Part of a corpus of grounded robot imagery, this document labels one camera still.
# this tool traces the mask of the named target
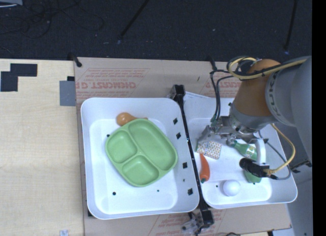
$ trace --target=green plastic plate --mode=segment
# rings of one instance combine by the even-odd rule
[[[105,142],[105,151],[126,181],[138,187],[159,180],[178,161],[170,140],[147,119],[133,120],[114,131]]]

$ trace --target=green bottle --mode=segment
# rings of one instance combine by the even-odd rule
[[[254,146],[250,144],[241,144],[236,140],[233,141],[230,146],[237,149],[239,153],[242,154],[244,157],[253,159],[255,161],[257,160],[257,150]]]
[[[240,154],[242,154],[244,157],[253,159],[254,161],[257,160],[257,150],[254,146],[250,145],[250,144],[241,144],[239,142],[237,142],[236,140],[232,141],[230,143],[230,146],[237,149],[239,151]],[[259,183],[261,181],[261,177],[257,177],[255,175],[253,175],[252,173],[248,172],[248,171],[244,171],[245,176],[247,178],[247,181],[249,183]]]

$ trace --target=yellow cable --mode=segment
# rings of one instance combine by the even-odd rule
[[[272,173],[276,173],[277,171],[279,171],[282,168],[284,168],[285,166],[287,166],[293,160],[293,158],[295,156],[294,144],[273,123],[271,124],[271,126],[290,144],[290,146],[292,148],[292,155],[284,164],[282,164],[278,168],[276,168],[276,169],[264,169],[264,172],[266,172],[268,175],[271,175]]]
[[[266,71],[263,71],[262,73],[257,73],[257,74],[254,74],[254,75],[250,75],[250,76],[242,76],[242,75],[239,75],[239,74],[236,74],[235,72],[233,72],[231,70],[231,67],[234,65],[234,64],[237,64],[239,63],[240,61],[242,60],[250,60],[250,61],[253,61],[253,62],[256,62],[257,60],[255,58],[252,58],[252,57],[242,57],[242,58],[238,58],[236,60],[234,60],[233,62],[231,62],[228,66],[228,71],[230,72],[231,75],[233,75],[234,77],[238,78],[238,79],[254,79],[254,78],[258,78],[258,77],[261,77],[261,76],[264,76],[264,75],[267,75],[267,74],[270,74],[270,73],[273,73],[273,72],[277,72],[277,71],[280,71],[282,69],[286,69],[286,68],[289,68],[289,67],[292,67],[292,66],[295,66],[295,65],[299,65],[299,64],[302,64],[306,61],[306,59],[304,60],[299,60],[299,61],[295,61],[295,62],[291,62],[291,63],[286,63],[286,64],[282,64],[282,65],[279,65],[273,69],[266,69]]]

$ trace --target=carrot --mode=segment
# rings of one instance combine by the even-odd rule
[[[200,162],[202,165],[202,169],[199,174],[199,179],[202,183],[207,182],[210,177],[210,170],[209,170],[209,165],[208,162],[203,154],[200,155]]]

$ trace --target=dark carpet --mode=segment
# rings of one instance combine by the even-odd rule
[[[0,57],[66,60],[73,52],[228,61],[248,55],[284,62],[312,54],[312,0],[149,0],[127,27],[144,2],[23,0],[1,7]]]

